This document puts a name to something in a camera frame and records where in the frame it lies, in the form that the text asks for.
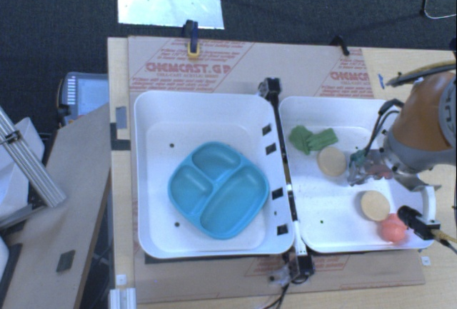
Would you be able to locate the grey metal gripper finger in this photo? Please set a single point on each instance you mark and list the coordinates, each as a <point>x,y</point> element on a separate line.
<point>367,177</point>
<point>352,175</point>

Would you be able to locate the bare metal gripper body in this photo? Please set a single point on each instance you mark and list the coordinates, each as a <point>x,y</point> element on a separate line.
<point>380,164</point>

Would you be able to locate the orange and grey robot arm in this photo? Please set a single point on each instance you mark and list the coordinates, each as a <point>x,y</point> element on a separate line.
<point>425,118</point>

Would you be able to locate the beige round biscuit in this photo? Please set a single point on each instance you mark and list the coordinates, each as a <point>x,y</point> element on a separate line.
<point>332,161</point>
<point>375,206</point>

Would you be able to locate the white plastic tray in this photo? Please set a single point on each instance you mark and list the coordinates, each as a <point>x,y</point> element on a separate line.
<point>328,215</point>
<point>160,115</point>

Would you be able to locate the pink round fruit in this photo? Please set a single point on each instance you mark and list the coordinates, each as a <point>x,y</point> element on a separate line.
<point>392,229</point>

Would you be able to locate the green broccoli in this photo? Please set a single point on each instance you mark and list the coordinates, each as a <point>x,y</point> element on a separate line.
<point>307,140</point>

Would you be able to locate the thin black and white rod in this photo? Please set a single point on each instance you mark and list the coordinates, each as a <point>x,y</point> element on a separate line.
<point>285,165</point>

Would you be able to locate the blue divided plate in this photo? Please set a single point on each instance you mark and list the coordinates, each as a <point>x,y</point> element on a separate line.
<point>214,190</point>

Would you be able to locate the black cylinder on white bracket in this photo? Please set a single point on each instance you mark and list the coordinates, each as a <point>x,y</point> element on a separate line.
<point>417,223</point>

